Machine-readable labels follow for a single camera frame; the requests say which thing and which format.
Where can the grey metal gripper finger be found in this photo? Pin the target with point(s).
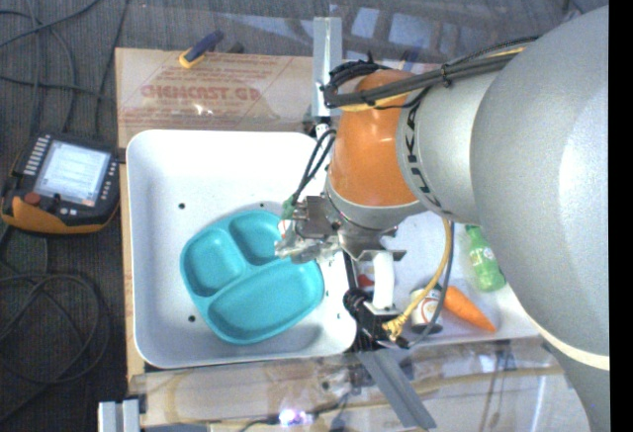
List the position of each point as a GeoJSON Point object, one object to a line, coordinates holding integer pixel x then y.
{"type": "Point", "coordinates": [324, 253]}
{"type": "Point", "coordinates": [289, 249]}

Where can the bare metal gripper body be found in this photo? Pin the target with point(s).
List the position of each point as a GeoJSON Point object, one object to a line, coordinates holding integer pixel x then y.
{"type": "Point", "coordinates": [316, 217]}

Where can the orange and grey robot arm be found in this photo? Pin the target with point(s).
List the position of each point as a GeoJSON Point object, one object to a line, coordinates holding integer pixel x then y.
{"type": "Point", "coordinates": [524, 163]}

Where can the small red toy piece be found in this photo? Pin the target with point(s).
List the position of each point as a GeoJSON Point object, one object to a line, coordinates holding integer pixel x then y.
{"type": "Point", "coordinates": [365, 281]}

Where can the blue divided plate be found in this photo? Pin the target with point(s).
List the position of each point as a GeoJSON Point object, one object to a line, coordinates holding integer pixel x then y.
{"type": "Point", "coordinates": [257, 291]}

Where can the white plastic tray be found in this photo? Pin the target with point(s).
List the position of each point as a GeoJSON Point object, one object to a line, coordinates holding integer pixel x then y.
{"type": "Point", "coordinates": [420, 252]}
{"type": "Point", "coordinates": [198, 173]}

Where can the small white and orange can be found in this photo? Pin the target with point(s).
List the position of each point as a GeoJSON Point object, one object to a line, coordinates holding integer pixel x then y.
{"type": "Point", "coordinates": [424, 311]}

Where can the orange carrot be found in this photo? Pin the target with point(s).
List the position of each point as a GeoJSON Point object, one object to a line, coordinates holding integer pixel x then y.
{"type": "Point", "coordinates": [467, 307]}

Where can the green plastic bottle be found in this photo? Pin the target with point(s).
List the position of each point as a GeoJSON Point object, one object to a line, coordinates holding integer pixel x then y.
{"type": "Point", "coordinates": [484, 264]}

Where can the brown cardboard board red print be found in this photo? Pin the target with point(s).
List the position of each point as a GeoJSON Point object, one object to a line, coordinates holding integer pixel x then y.
{"type": "Point", "coordinates": [207, 89]}

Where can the black cylinder on white bracket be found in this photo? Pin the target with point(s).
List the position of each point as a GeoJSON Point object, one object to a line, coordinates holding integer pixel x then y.
{"type": "Point", "coordinates": [384, 279]}

